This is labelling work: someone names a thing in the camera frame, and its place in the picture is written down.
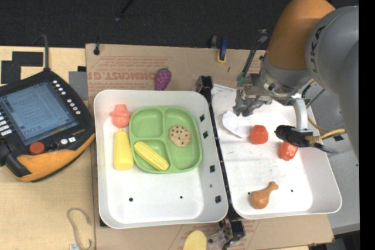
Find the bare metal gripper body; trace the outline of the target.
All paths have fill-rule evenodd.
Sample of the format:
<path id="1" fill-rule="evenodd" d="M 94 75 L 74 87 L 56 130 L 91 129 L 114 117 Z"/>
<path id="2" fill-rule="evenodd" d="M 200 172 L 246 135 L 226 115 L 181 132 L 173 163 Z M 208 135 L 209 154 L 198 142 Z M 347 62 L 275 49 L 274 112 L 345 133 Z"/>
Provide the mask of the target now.
<path id="1" fill-rule="evenodd" d="M 272 100 L 287 105 L 298 91 L 298 87 L 290 87 L 275 80 L 268 73 L 251 73 L 244 80 L 241 95 L 252 101 L 269 104 Z"/>

